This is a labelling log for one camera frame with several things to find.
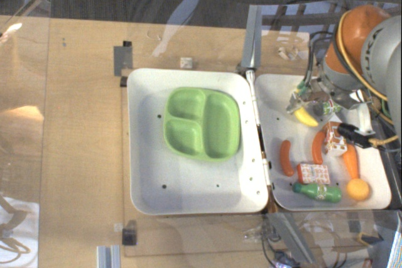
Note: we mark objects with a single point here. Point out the white plastic tray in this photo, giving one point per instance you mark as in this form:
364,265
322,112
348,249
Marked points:
282,122
194,188

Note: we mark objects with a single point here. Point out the orange carrot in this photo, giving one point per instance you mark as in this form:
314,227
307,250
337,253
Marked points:
351,161

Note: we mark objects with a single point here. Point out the small green bottle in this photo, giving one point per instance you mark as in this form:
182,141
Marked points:
332,107

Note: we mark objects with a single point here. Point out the orange sausage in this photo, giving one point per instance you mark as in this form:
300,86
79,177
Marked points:
286,158
318,147

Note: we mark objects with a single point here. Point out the yellow banana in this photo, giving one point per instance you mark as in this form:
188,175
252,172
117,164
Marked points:
306,118

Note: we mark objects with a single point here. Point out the orange ball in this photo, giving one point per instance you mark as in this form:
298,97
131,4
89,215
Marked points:
358,189

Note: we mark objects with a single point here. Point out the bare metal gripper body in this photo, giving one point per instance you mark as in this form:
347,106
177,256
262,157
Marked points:
317,94

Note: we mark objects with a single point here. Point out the green divided plate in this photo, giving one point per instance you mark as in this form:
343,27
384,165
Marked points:
220,125

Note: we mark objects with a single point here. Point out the orange and white carton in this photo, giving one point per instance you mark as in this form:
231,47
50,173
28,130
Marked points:
334,141
313,174

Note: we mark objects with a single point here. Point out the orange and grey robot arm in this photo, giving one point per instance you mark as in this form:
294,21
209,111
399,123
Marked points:
373,50

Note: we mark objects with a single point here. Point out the large green bottle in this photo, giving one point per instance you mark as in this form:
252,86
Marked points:
318,192

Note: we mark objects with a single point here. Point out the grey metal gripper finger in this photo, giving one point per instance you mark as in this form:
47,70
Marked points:
292,103

